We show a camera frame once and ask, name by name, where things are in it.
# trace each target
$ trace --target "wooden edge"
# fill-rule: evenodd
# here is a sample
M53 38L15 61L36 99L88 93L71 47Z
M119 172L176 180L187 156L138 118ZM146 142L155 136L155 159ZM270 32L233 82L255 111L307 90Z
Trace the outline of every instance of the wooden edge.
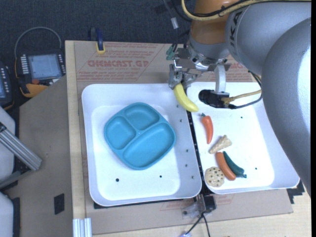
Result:
M81 139L78 114L78 94L76 81L76 60L74 41L65 41L66 51L66 76L69 116L69 143L71 182L73 197L73 218L83 219L86 215L83 170L81 157Z

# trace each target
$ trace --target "beige toy food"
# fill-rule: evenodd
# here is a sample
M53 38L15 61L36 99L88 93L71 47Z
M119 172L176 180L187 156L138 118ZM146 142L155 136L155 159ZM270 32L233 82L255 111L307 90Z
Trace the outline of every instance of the beige toy food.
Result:
M229 147L232 145L232 142L229 138L227 138L227 135L224 135L222 138L216 142L216 144L209 150L209 153L214 154L221 149L224 149L226 147Z
M205 181L209 186L220 187L224 183L224 173L218 167L211 167L205 171Z

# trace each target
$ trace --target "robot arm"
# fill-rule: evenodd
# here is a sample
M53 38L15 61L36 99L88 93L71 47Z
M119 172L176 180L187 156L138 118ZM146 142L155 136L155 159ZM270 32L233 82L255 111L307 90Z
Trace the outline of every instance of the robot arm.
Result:
M231 54L261 76L272 128L311 195L311 0L197 0L193 14L185 0L182 6L193 22L187 47L177 49L170 65L169 86L177 87L179 103L192 107L183 89L215 72L208 104L227 108L225 57Z

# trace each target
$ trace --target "yellow cable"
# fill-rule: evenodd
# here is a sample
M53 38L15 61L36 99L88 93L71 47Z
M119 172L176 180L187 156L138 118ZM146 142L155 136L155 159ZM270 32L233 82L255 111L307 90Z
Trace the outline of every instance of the yellow cable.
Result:
M225 105L229 104L230 102L238 99L238 98L242 98L242 97L248 97L248 96L252 96L252 95L256 95L256 94L259 94L261 93L261 90L257 90L257 91L254 91L254 92L250 92L250 93L245 93L245 94L242 94L242 95L238 95L238 96L235 96L235 97L222 97L221 98L221 101L224 102Z
M245 7L245 6L248 6L248 5L251 5L251 4L255 4L255 3L259 3L259 2L270 2L270 1L312 1L312 0L247 0L247 1L241 2L241 3L237 4L237 5L234 5L234 6L230 7L230 8L224 9L221 12L219 12L218 14L213 15L213 16L209 16L209 17L199 17L199 16L194 16L193 14L191 14L187 10L184 0L181 0L181 6L182 6L182 9L183 9L184 13L189 18L191 18L193 20L198 20L198 21L207 21L207 20L213 20L213 19L216 19L216 18L219 18L219 17L223 17L226 14L229 14L229 13L235 11L235 10L238 10L238 9L240 9L242 7Z

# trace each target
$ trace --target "white tray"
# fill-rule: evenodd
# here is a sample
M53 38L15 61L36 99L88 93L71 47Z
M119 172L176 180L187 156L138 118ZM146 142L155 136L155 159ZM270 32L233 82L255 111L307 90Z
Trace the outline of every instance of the white tray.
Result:
M143 102L173 127L176 143L145 170L126 166L105 141L106 122L124 107ZM92 84L82 92L89 190L102 206L193 198L202 181L186 111L167 84Z
M199 107L198 113L192 113L192 119L203 173L209 167L218 166L215 155L208 151L221 136L227 135L233 144L222 151L226 151L247 174L247 178L236 178L234 181L225 179L225 183L216 188L206 184L208 188L217 194L228 194L297 186L299 177L272 130L263 101L235 110L217 109L198 99L198 94L203 89L215 89L215 83L195 82L187 90L188 97ZM226 92L230 93L230 96L258 89L260 87L256 82L226 83ZM232 104L246 104L259 96L258 94L240 98ZM214 135L210 144L206 143L201 113L209 115L213 121Z

